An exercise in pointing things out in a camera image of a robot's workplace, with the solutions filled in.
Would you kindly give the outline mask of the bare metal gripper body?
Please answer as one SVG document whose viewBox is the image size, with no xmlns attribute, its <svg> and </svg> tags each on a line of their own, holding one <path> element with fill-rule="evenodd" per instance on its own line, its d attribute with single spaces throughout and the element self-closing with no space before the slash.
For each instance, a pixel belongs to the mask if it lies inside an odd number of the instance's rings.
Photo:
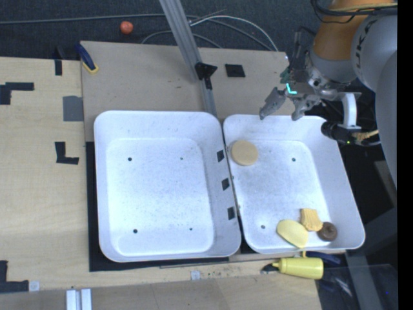
<svg viewBox="0 0 413 310">
<path fill-rule="evenodd" d="M 339 83 L 323 76 L 318 70 L 285 69 L 280 75 L 285 87 L 282 93 L 293 101 L 309 101 L 315 105 L 320 99 L 334 101 L 348 83 Z"/>
</svg>

